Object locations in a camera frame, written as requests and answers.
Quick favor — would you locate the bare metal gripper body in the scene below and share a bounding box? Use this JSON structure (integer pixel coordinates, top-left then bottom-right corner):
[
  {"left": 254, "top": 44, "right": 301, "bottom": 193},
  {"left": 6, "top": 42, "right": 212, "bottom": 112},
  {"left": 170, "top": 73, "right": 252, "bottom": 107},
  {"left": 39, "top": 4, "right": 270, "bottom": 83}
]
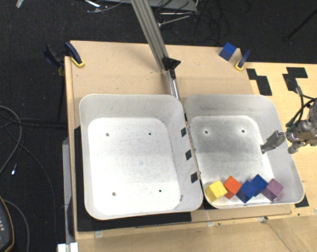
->
[{"left": 286, "top": 118, "right": 317, "bottom": 147}]

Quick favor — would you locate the blue cube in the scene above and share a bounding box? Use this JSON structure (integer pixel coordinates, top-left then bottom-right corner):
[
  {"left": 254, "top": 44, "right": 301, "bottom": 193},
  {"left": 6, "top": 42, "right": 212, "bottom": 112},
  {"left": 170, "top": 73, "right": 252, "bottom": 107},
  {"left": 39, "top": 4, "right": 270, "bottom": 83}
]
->
[
  {"left": 235, "top": 180, "right": 259, "bottom": 204},
  {"left": 250, "top": 174, "right": 269, "bottom": 197},
  {"left": 218, "top": 42, "right": 238, "bottom": 62}
]

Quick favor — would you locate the purple cube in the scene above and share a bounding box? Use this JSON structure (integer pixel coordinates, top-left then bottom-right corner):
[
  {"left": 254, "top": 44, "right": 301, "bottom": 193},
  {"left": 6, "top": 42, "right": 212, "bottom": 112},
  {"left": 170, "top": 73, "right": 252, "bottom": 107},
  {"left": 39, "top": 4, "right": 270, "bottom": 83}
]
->
[{"left": 261, "top": 178, "right": 284, "bottom": 202}]

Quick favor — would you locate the white plastic tray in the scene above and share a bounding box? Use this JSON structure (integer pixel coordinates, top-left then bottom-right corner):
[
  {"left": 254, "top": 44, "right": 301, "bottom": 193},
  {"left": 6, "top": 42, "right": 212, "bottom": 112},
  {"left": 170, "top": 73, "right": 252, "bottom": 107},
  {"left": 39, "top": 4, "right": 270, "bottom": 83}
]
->
[
  {"left": 184, "top": 94, "right": 305, "bottom": 210},
  {"left": 79, "top": 93, "right": 204, "bottom": 221}
]

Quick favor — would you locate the orange cube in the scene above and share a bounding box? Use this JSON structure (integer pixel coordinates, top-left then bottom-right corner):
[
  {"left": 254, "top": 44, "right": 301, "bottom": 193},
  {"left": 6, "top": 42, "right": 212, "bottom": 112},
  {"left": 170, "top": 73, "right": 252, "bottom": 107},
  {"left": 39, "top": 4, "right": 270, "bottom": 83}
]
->
[{"left": 223, "top": 175, "right": 243, "bottom": 200}]

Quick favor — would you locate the yellow cube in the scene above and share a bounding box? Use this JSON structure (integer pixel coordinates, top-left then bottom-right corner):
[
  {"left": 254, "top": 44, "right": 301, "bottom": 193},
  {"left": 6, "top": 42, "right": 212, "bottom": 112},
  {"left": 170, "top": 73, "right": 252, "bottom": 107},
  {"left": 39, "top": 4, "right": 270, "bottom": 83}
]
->
[{"left": 204, "top": 180, "right": 228, "bottom": 203}]

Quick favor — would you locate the pale wood board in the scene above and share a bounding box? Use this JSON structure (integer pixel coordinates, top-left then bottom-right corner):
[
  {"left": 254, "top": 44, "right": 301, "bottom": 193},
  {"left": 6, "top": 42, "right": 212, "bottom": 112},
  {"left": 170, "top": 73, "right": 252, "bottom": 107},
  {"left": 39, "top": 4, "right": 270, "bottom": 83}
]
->
[{"left": 65, "top": 40, "right": 292, "bottom": 241}]

